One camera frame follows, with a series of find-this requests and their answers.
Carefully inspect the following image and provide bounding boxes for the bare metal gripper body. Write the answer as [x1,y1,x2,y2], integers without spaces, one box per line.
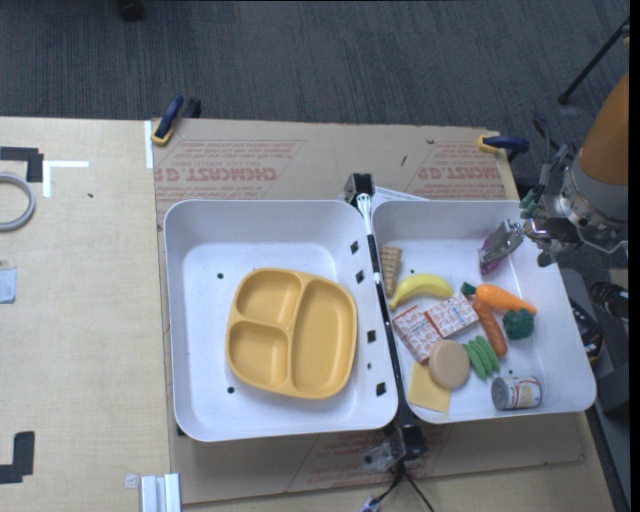
[522,187,629,254]

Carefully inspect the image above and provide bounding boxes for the purple grapes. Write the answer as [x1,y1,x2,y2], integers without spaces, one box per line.
[478,234,512,277]

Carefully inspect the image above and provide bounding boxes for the orange carrot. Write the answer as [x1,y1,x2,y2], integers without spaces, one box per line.
[459,281,539,317]

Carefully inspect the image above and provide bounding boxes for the green broccoli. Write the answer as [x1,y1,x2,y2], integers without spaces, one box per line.
[501,307,536,342]

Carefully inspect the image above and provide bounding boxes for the orange-brown sausage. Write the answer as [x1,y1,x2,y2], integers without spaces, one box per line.
[471,298,509,359]

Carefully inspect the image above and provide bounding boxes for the yellow banana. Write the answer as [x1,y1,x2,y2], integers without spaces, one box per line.
[387,272,456,312]

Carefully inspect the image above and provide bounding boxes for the orange and white carton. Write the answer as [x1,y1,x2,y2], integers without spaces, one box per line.
[390,304,444,365]
[423,293,481,340]

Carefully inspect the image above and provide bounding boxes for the white paper sheet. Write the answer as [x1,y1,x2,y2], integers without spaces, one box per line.
[371,185,432,203]

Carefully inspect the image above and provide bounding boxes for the tan waffle biscuit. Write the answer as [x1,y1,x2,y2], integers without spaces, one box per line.
[378,244,404,298]

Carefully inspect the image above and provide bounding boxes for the white plastic tray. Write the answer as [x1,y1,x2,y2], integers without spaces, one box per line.
[371,199,598,426]
[163,199,400,444]

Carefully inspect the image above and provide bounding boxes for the green pea pods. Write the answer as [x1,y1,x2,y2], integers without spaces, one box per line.
[461,334,502,382]

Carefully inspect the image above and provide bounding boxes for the tan round biscuit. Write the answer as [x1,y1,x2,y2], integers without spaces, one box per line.
[427,339,472,391]

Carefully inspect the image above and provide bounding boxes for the thin black and white rod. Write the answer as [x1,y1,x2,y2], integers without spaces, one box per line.
[356,193,410,430]

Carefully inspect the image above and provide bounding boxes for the small white and yellow can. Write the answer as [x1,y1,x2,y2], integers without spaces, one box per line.
[489,375,544,413]

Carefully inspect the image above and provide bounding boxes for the yellow cheese slice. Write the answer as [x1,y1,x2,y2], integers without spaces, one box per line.
[407,360,453,415]

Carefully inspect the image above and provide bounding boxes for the yellow divided plate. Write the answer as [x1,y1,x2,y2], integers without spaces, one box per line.
[224,267,360,401]

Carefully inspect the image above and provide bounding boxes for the brown cardboard board red print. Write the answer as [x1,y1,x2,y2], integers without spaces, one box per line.
[151,117,586,506]

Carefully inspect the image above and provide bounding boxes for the white tape roll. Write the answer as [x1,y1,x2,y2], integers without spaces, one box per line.
[0,171,37,233]

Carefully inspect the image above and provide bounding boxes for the black cylinder on white bracket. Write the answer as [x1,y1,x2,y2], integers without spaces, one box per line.
[588,280,630,321]

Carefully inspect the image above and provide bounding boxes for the black block with thin wires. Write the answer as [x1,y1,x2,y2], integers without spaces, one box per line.
[361,424,429,472]
[343,172,376,204]

